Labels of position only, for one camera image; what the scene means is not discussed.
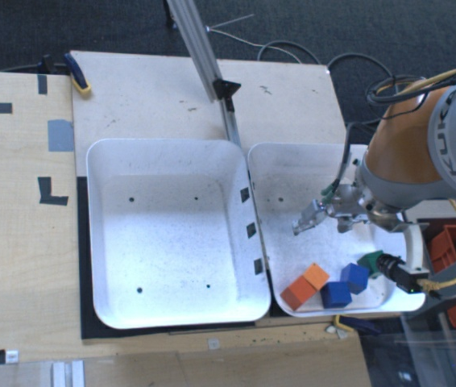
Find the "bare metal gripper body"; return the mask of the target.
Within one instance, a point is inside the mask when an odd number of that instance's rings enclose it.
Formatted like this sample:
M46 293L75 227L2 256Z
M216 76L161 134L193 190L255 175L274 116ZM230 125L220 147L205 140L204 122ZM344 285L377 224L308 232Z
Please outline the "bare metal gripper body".
M400 214L402 209L390 206L372 195L368 187L340 185L335 192L323 197L327 216L337 220L338 217L365 214L369 223L387 232L401 232L409 225Z

